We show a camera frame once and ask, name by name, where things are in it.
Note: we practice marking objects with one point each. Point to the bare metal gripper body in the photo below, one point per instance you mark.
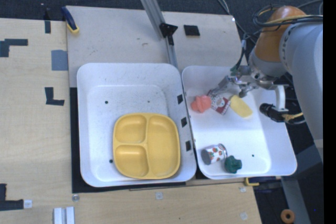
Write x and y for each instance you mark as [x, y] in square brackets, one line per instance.
[258, 80]

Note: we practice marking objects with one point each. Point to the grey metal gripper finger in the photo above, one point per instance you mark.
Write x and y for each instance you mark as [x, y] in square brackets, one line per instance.
[245, 90]
[219, 89]

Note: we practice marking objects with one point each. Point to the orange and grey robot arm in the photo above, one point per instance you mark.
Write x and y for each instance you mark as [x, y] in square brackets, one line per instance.
[299, 55]

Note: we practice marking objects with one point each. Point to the red and white can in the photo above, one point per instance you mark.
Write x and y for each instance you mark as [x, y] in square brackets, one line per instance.
[220, 103]

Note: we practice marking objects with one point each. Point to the yellow rounded toy food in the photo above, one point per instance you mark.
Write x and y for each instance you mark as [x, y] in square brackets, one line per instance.
[241, 107]

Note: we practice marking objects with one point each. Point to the salmon pink toy food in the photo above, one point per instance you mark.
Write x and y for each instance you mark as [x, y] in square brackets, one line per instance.
[200, 104]

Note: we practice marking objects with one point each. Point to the white plastic tray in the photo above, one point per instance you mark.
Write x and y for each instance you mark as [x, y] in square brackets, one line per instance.
[236, 136]
[126, 81]

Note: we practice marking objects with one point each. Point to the strawberry print can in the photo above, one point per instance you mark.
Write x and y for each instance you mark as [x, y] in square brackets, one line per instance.
[216, 153]

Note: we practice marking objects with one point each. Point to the black square pad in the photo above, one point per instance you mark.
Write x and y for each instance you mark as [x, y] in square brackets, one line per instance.
[191, 30]

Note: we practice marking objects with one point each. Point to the green broccoli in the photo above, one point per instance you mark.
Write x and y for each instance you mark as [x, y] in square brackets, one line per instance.
[233, 164]

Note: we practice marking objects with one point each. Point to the yellow divided plate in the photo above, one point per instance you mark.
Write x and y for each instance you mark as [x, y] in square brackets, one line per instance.
[161, 147]

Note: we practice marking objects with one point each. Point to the orange doughnut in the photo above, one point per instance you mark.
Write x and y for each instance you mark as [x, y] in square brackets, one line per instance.
[284, 215]

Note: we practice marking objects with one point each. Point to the black cylinder on white bracket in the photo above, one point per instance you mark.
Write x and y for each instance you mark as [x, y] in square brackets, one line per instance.
[271, 112]

